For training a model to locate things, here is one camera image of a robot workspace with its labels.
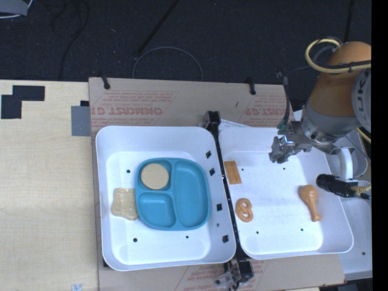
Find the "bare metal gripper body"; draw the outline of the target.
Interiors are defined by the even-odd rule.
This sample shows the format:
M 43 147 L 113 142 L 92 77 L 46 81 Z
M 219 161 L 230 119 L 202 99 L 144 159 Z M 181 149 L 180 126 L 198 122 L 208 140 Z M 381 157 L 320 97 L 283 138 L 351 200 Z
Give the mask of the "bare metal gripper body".
M 313 147 L 331 153 L 335 148 L 333 140 L 310 121 L 290 121 L 284 133 L 284 146 L 295 146 L 298 153 L 310 152 Z

